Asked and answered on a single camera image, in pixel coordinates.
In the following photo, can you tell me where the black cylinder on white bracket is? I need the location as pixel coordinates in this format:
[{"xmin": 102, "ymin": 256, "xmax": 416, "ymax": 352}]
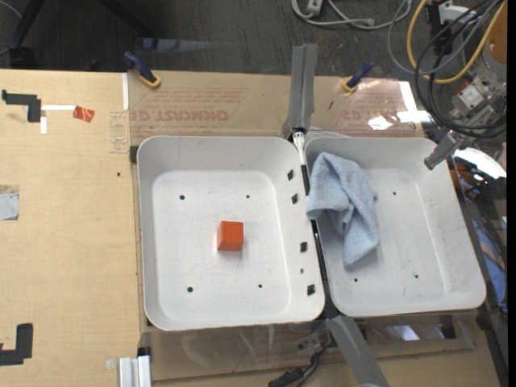
[{"xmin": 425, "ymin": 0, "xmax": 478, "ymax": 56}]

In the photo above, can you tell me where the light blue cloth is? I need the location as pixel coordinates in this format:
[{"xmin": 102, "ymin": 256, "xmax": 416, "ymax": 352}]
[{"xmin": 306, "ymin": 152, "xmax": 382, "ymax": 268}]

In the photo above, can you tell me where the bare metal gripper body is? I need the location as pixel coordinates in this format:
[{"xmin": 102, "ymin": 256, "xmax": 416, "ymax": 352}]
[{"xmin": 449, "ymin": 66, "xmax": 508, "ymax": 133}]

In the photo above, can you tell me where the brown cardboard board red print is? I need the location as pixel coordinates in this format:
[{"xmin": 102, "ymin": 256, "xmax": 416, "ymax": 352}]
[{"xmin": 127, "ymin": 69, "xmax": 477, "ymax": 381}]

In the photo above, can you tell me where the orange cube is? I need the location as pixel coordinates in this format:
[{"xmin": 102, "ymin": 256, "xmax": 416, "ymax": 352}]
[{"xmin": 216, "ymin": 220, "xmax": 245, "ymax": 252}]

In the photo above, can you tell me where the black block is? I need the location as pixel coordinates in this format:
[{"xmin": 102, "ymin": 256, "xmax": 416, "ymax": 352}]
[{"xmin": 268, "ymin": 367, "xmax": 306, "ymax": 387}]

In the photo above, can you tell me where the white plastic tray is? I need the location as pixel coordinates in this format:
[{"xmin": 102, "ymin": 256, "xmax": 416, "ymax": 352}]
[
  {"xmin": 303, "ymin": 136, "xmax": 488, "ymax": 319},
  {"xmin": 135, "ymin": 135, "xmax": 327, "ymax": 332}
]

